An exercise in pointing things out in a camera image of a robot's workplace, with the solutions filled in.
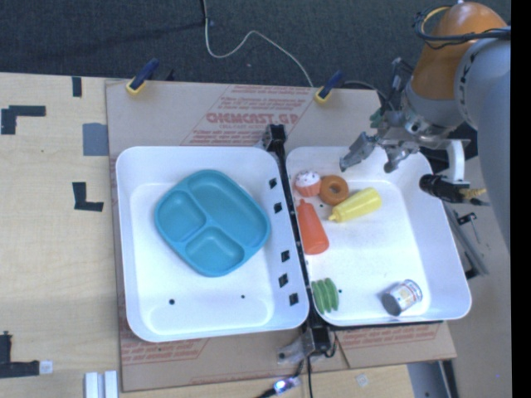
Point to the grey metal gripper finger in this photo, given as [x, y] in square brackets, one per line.
[396, 156]
[356, 151]

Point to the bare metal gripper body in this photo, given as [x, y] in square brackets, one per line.
[408, 131]

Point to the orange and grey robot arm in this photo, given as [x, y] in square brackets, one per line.
[460, 77]

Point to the orange doughnut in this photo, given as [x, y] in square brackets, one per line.
[334, 190]

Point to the yellow squeeze bottle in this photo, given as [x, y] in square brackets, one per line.
[359, 205]

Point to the pink and white cupcake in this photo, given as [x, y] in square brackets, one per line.
[308, 182]

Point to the orange squeeze bottle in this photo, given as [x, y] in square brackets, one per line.
[312, 230]

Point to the thin black rod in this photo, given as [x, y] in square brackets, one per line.
[295, 222]

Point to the white plastic tray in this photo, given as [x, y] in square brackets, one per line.
[199, 297]
[381, 255]

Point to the small can with grey lid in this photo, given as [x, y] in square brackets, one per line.
[401, 297]

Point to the green ridged toy vegetable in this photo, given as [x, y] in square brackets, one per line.
[325, 296]

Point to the blue divided plate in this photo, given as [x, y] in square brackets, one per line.
[211, 222]

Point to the brown cardboard board red print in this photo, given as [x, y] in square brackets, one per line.
[174, 110]

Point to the black cylinder on white bracket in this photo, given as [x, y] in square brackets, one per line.
[450, 181]

